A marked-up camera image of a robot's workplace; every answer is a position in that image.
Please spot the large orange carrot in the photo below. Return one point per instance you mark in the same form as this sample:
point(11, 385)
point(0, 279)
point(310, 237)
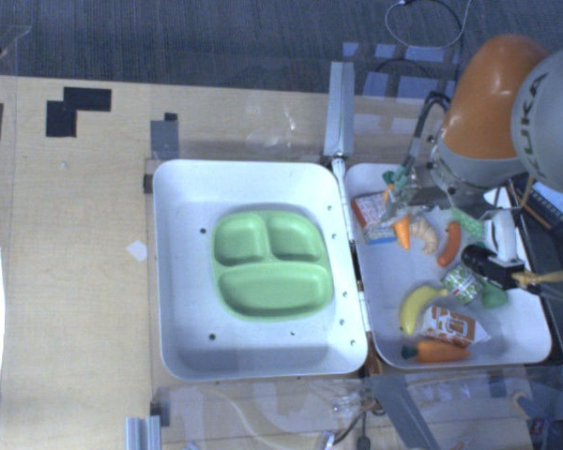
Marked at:
point(441, 352)

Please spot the green and white can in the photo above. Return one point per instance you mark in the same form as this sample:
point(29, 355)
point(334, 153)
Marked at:
point(461, 284)

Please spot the green divided plate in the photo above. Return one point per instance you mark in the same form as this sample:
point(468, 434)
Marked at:
point(272, 289)

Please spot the yellow banana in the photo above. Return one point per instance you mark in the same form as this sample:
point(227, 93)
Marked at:
point(413, 307)

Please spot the beige croissant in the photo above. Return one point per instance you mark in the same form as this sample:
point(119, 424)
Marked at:
point(426, 235)

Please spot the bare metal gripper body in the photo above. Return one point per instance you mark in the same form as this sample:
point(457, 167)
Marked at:
point(429, 194)

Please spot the white plastic tray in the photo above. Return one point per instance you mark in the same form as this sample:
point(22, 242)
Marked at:
point(183, 274)
point(511, 331)

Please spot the red and blue printed carton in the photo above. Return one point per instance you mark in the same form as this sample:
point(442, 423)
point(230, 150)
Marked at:
point(368, 209)

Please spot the small orange carrot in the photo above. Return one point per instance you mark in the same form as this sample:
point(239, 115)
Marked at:
point(403, 235)

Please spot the light green mesh packet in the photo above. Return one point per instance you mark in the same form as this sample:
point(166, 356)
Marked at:
point(469, 225)

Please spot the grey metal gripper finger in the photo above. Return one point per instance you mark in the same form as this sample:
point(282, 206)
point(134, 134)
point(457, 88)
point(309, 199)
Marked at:
point(390, 208)
point(410, 209)

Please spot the orange and white carton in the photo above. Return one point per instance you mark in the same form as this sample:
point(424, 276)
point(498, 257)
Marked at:
point(450, 327)

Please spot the orange-red sausage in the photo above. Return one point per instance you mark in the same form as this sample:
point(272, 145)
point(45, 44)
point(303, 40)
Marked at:
point(450, 246)

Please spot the black cylinder on white bracket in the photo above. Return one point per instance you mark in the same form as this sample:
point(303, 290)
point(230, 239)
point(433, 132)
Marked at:
point(490, 265)

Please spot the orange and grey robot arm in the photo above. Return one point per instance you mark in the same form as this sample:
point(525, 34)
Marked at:
point(488, 110)

